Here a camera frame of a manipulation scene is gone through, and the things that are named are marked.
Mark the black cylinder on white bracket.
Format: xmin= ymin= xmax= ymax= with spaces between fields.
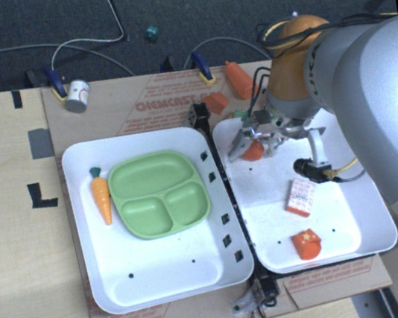
xmin=287 ymin=125 xmax=336 ymax=188

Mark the green divided plate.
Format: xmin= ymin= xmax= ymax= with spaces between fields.
xmin=104 ymin=144 xmax=217 ymax=246

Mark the black block with thin wires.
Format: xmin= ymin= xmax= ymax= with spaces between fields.
xmin=247 ymin=272 xmax=283 ymax=309
xmin=186 ymin=100 xmax=214 ymax=131

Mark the orange bottle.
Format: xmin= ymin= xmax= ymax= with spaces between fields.
xmin=223 ymin=55 xmax=262 ymax=104

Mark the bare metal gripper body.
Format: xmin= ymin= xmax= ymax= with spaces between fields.
xmin=239 ymin=97 xmax=328 ymax=150

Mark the orange round toy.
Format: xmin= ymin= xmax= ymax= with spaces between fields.
xmin=238 ymin=139 xmax=268 ymax=164

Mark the white plastic tray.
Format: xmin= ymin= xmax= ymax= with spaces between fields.
xmin=59 ymin=117 xmax=261 ymax=318
xmin=209 ymin=93 xmax=398 ymax=282

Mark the brown cardboard board red print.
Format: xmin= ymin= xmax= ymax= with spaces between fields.
xmin=40 ymin=36 xmax=398 ymax=318

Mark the orange carrot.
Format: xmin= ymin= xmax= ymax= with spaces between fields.
xmin=86 ymin=164 xmax=117 ymax=228

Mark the plain orange carton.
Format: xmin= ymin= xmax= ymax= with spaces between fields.
xmin=203 ymin=89 xmax=232 ymax=118

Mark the dark green small ball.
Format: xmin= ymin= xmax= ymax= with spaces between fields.
xmin=143 ymin=24 xmax=162 ymax=45

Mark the white and orange packet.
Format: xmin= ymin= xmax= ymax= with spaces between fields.
xmin=280 ymin=174 xmax=323 ymax=222

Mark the white can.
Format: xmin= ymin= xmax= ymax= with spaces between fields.
xmin=60 ymin=76 xmax=95 ymax=116

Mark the thin black and white rod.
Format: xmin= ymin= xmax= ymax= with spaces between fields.
xmin=198 ymin=109 xmax=266 ymax=287

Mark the orange carton with yellow stars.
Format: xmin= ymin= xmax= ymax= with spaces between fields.
xmin=290 ymin=226 xmax=326 ymax=264

